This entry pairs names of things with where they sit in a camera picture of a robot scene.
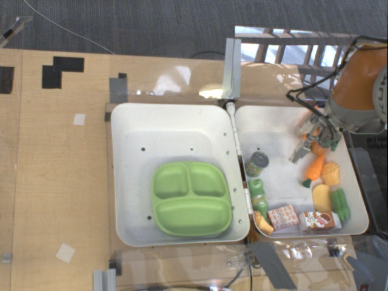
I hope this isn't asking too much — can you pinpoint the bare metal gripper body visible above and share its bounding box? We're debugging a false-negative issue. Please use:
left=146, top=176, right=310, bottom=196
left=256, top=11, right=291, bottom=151
left=299, top=113, right=338, bottom=149

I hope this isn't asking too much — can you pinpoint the orange round fruit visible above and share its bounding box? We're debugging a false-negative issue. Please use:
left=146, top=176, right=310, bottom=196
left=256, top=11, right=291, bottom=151
left=310, top=141, right=327, bottom=157

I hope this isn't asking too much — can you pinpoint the orange carrot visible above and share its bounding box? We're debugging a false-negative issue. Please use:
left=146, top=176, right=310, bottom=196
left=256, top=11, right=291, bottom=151
left=301, top=153, right=326, bottom=189

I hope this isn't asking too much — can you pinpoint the white plastic tray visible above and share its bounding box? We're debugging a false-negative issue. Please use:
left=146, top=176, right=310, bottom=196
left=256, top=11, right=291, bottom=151
left=234, top=104, right=370, bottom=239
left=110, top=102, right=251, bottom=248

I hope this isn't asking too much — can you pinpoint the yellow muffin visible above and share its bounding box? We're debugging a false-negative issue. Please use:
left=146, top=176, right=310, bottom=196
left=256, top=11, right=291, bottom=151
left=320, top=161, right=341, bottom=186

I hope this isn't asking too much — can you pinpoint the green can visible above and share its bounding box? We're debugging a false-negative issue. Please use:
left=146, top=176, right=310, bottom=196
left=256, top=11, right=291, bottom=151
left=244, top=151, right=270, bottom=178

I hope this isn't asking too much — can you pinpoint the yellow bread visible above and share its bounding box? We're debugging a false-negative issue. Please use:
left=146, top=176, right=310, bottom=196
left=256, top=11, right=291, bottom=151
left=312, top=184, right=333, bottom=213

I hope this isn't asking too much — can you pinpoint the green bottle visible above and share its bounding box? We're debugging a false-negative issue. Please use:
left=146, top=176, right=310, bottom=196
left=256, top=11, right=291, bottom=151
left=247, top=178, right=270, bottom=221

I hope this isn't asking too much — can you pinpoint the green asparagus bundle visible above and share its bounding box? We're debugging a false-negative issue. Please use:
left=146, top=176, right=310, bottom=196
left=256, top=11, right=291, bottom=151
left=330, top=187, right=351, bottom=222

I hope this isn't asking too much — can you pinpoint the orange and white carton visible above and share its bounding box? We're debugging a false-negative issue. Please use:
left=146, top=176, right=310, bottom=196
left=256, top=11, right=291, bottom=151
left=266, top=204, right=301, bottom=232

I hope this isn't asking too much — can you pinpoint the white and brown carton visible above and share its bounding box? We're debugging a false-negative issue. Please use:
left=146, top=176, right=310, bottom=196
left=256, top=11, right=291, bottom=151
left=298, top=210, right=343, bottom=233

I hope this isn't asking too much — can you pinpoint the green divided plate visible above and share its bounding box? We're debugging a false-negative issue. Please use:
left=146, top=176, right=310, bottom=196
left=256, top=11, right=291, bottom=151
left=150, top=161, right=234, bottom=238

